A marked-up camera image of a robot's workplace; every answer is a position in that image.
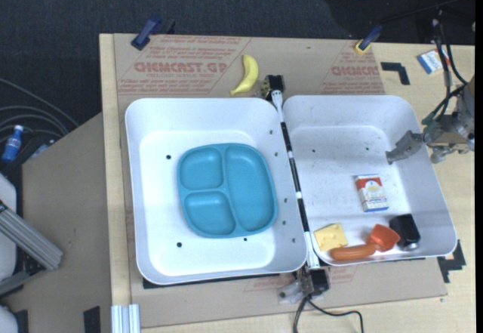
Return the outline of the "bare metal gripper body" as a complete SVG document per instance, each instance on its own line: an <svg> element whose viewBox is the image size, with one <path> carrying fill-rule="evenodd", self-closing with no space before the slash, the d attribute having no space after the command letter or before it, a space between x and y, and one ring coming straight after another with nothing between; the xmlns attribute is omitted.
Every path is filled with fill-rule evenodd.
<svg viewBox="0 0 483 333"><path fill-rule="evenodd" d="M427 146L461 153L475 150L475 120L463 113L428 115L423 121L423 139Z"/></svg>

